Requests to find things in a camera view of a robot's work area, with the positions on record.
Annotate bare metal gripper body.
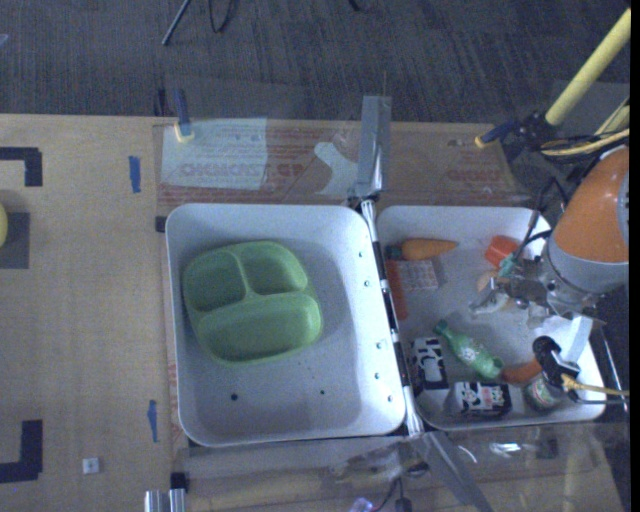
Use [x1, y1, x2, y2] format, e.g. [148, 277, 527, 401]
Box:
[499, 257, 572, 321]

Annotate white plastic tray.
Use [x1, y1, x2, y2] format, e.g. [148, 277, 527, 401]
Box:
[375, 204, 609, 432]
[164, 202, 408, 448]

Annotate orange cup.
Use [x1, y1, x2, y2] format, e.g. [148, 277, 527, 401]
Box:
[484, 234, 521, 269]

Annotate green plastic bottle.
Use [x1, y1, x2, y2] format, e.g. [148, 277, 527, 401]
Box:
[432, 319, 504, 380]

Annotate orange sausage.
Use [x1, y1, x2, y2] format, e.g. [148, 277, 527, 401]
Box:
[500, 358, 544, 385]

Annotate orange carrot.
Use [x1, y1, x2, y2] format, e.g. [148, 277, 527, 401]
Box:
[384, 238, 460, 262]

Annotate black and white carton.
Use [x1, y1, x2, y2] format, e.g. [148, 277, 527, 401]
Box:
[409, 336, 450, 392]
[451, 380, 513, 420]

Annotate orange red flat strip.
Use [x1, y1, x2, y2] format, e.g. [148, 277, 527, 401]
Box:
[384, 259, 410, 322]

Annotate small green can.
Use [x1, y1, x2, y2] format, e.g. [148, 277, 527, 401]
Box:
[522, 374, 567, 413]

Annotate brown cardboard board red print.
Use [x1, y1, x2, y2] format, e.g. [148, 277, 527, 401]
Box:
[152, 119, 619, 484]

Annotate green divided plate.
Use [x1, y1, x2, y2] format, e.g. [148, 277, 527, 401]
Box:
[181, 240, 324, 365]

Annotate black cylinder on white bracket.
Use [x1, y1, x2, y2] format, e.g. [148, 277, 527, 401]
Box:
[531, 312, 595, 397]

